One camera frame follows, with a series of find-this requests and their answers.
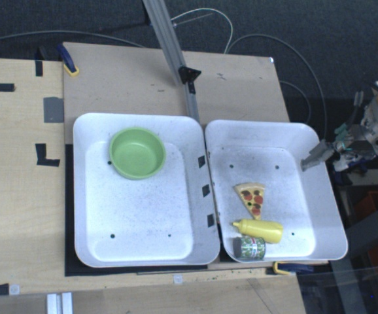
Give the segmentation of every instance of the wooden board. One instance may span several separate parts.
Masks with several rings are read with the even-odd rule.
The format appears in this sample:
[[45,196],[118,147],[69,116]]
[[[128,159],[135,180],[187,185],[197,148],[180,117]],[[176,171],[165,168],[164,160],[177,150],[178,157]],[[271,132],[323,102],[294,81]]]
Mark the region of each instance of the wooden board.
[[[0,297],[0,313],[46,314],[45,295]],[[296,277],[121,287],[73,293],[80,314],[305,314]]]
[[[43,111],[45,97],[64,96],[62,64],[44,61],[43,71],[36,77],[34,61],[0,60],[0,83],[16,87],[0,92],[0,284],[19,285],[21,294],[172,285],[172,273],[64,277],[64,125],[45,123]],[[46,143],[47,158],[60,165],[38,166],[36,143]],[[240,264],[223,268],[182,276],[185,283],[269,277]]]
[[[65,142],[84,113],[186,115],[183,86],[158,49],[65,43],[80,73],[64,74]],[[288,122],[276,69],[267,57],[184,52],[196,79],[200,123],[216,119]]]

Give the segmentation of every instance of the yellow bottle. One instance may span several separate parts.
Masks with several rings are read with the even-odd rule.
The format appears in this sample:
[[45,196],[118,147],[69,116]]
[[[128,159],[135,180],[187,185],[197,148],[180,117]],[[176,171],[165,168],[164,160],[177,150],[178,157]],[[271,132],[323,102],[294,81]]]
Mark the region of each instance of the yellow bottle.
[[261,237],[268,243],[279,243],[283,233],[282,224],[274,221],[244,218],[240,222],[233,222],[233,226],[239,228],[240,234]]

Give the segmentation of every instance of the black clamp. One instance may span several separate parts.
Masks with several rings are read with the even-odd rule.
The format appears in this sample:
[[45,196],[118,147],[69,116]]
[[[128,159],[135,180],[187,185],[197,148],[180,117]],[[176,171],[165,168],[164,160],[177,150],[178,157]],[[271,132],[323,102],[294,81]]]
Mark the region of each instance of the black clamp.
[[182,66],[179,68],[180,79],[182,80],[183,84],[188,83],[189,93],[196,94],[194,81],[199,77],[200,74],[201,71],[191,69],[187,66]]

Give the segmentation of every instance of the toy pizza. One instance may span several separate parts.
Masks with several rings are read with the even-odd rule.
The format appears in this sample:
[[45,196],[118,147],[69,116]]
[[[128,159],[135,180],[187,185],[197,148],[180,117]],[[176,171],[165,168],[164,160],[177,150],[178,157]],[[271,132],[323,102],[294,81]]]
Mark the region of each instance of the toy pizza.
[[256,220],[260,220],[265,186],[259,183],[245,183],[234,186],[234,189],[250,214]]

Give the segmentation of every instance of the green can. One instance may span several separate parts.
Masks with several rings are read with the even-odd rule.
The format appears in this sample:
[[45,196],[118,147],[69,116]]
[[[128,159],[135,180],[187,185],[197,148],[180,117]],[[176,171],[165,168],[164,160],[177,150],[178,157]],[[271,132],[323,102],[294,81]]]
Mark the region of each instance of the green can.
[[266,242],[262,238],[243,236],[233,240],[234,256],[262,260],[266,252]]

